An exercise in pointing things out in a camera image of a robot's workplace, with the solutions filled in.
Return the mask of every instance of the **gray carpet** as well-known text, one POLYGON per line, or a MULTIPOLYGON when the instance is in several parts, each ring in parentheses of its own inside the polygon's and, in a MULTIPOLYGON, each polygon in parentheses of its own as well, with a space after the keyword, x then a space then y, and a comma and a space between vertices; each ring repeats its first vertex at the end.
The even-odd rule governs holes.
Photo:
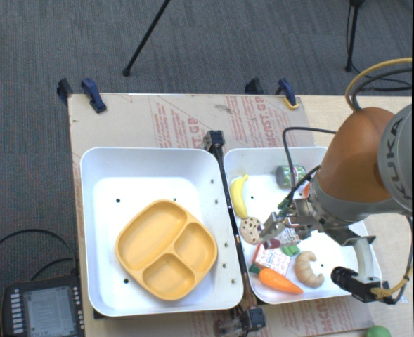
MULTIPOLYGON (((67 110, 56 95, 62 78, 75 93, 91 77, 101 93, 243 94, 258 77, 266 93, 285 78, 296 95, 344 95, 356 76, 344 70, 349 0, 171 0, 124 77, 163 1, 0 0, 0 238, 38 227, 77 247, 67 110)), ((355 68, 412 50, 413 0, 366 0, 355 68)), ((411 83, 411 74, 396 78, 411 83)), ((0 302, 8 284, 69 255, 39 232, 2 242, 0 302)), ((59 263, 40 278, 70 268, 59 263)))

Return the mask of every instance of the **yellow cable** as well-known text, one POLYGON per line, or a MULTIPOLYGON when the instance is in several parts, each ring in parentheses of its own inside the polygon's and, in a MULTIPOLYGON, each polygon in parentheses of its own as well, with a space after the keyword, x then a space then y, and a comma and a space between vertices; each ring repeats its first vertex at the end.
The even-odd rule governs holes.
POLYGON ((372 72, 374 70, 380 69, 382 67, 396 65, 396 64, 412 63, 412 61, 413 61, 412 58, 400 58, 400 59, 388 60, 388 61, 381 62, 380 64, 373 65, 373 66, 369 67, 368 69, 360 72, 358 75, 355 76, 355 78, 347 86, 347 89, 346 89, 346 101, 347 101, 347 104, 350 106, 350 108, 353 111, 356 111, 356 107, 352 104, 352 101, 350 100, 349 95, 350 95, 351 89, 355 86, 355 84, 358 81, 360 81, 361 78, 364 77, 365 75, 369 74, 370 72, 372 72))
POLYGON ((394 292, 401 289, 402 286, 409 281, 412 274, 413 274, 413 264, 411 264, 410 269, 408 270, 406 276, 403 277, 403 279, 396 286, 394 286, 392 289, 383 289, 383 288, 380 288, 380 287, 375 287, 373 289, 370 289, 370 291, 377 296, 376 297, 377 299, 384 298, 384 297, 389 297, 394 292))

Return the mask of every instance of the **yellow divided plate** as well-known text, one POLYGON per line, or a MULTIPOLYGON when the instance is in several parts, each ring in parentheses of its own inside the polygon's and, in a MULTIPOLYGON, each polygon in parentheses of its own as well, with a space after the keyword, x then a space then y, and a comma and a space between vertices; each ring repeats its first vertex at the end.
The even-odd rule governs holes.
POLYGON ((184 207, 170 200, 149 204, 116 239, 116 256, 126 271, 162 300, 190 293, 217 257, 212 234, 184 207))

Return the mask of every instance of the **table surface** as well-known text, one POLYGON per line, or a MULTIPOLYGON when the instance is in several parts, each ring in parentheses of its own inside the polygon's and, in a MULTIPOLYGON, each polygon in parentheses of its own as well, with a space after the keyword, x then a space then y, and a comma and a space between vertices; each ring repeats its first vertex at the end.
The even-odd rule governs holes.
MULTIPOLYGON (((111 98, 117 94, 101 94, 103 98, 108 98, 108 109, 114 110, 115 99, 111 98)), ((139 97, 141 95, 134 94, 121 94, 133 97, 139 97)), ((157 95, 158 97, 171 98, 173 95, 157 95)), ((195 96, 200 95, 185 95, 186 101, 191 100, 195 96)), ((207 95, 210 97, 222 98, 224 95, 207 95)), ((276 95, 265 95, 265 99, 274 99, 274 101, 280 101, 280 96, 276 95)), ((360 97, 358 99, 361 107, 381 107, 389 110, 393 113, 398 112, 402 107, 411 103, 411 97, 360 97)), ((306 124, 311 127, 324 128, 329 130, 337 130, 344 120, 351 114, 351 109, 347 105, 344 97, 342 96, 313 96, 313 95, 301 95, 299 97, 300 105, 306 114, 306 124)), ((162 327, 161 331, 165 331, 165 336, 177 336, 177 328, 175 324, 187 324, 186 316, 184 314, 176 314, 171 316, 153 316, 149 318, 143 317, 134 322, 130 323, 130 328, 133 331, 124 332, 124 325, 119 328, 119 324, 123 324, 123 321, 111 321, 111 319, 94 319, 92 313, 92 307, 89 303, 88 293, 86 291, 86 261, 85 261, 85 245, 83 238, 83 210, 82 210, 82 196, 80 189, 79 180, 79 160, 81 153, 89 148, 86 144, 86 140, 90 138, 90 131, 78 128, 77 133, 74 131, 74 127, 79 122, 79 116, 84 117, 91 115, 93 119, 98 119, 95 123, 101 124, 102 113, 96 114, 93 112, 88 104, 88 99, 85 95, 70 95, 68 97, 68 111, 69 120, 71 125, 71 143, 73 151, 73 166, 75 171, 75 199, 77 205, 77 223, 79 229, 79 254, 80 254, 80 265, 81 265, 81 276, 82 276, 82 291, 84 299, 84 317, 85 327, 87 336, 128 336, 128 335, 140 335, 147 336, 147 328, 150 328, 151 324, 160 324, 162 327)), ((118 114, 117 124, 109 127, 105 125, 105 128, 117 128, 121 126, 122 119, 126 119, 126 114, 118 114)), ((327 147, 332 140, 332 135, 325 133, 313 133, 313 139, 317 146, 327 147)), ((124 141, 124 146, 128 146, 129 142, 124 141)), ((408 252, 411 244, 411 235, 409 231, 408 222, 405 218, 398 215, 377 215, 369 216, 365 219, 365 226, 368 234, 376 235, 377 238, 373 243, 375 255, 382 271, 383 280, 387 280, 390 286, 397 284, 401 277, 405 273, 406 261, 408 259, 408 252)), ((366 326, 375 324, 387 327, 393 336, 413 336, 414 335, 414 323, 413 323, 413 279, 411 279, 406 287, 403 294, 403 299, 396 305, 385 305, 383 303, 361 303, 356 301, 358 308, 366 307, 368 309, 368 315, 371 319, 369 322, 365 322, 366 326)), ((271 328, 271 318, 269 318, 268 325, 264 330, 260 331, 258 336, 280 336, 280 331, 271 328)), ((204 328, 193 329, 190 327, 191 336, 213 336, 211 327, 204 326, 204 328)), ((322 336, 346 336, 346 337, 363 337, 365 336, 365 329, 357 329, 353 331, 333 331, 332 334, 321 332, 322 336)), ((305 336, 312 336, 314 334, 304 333, 305 336)), ((292 336, 302 336, 302 334, 293 333, 292 336)))

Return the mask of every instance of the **green ball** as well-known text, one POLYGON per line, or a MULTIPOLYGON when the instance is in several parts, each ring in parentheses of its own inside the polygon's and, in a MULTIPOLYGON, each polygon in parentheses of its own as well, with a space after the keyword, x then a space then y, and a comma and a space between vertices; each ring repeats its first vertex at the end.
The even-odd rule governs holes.
POLYGON ((366 331, 366 337, 392 337, 386 327, 372 326, 366 331))

